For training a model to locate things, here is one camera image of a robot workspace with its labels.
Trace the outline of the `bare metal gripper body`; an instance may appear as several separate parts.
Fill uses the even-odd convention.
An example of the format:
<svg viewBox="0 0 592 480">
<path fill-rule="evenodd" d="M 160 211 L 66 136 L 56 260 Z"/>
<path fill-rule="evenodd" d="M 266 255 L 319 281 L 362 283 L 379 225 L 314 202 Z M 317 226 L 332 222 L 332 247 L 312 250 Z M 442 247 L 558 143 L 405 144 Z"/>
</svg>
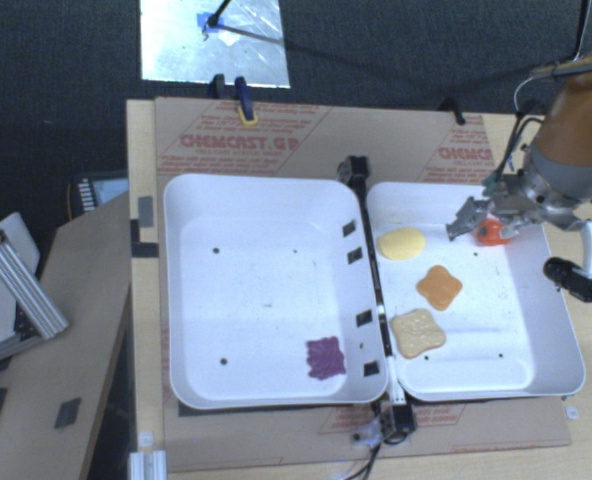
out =
<svg viewBox="0 0 592 480">
<path fill-rule="evenodd" d="M 499 221 L 520 216 L 530 225 L 549 223 L 558 229 L 580 229 L 583 220 L 574 210 L 580 205 L 556 190 L 533 169 L 519 169 L 516 174 L 493 172 L 486 179 L 489 212 Z"/>
</svg>

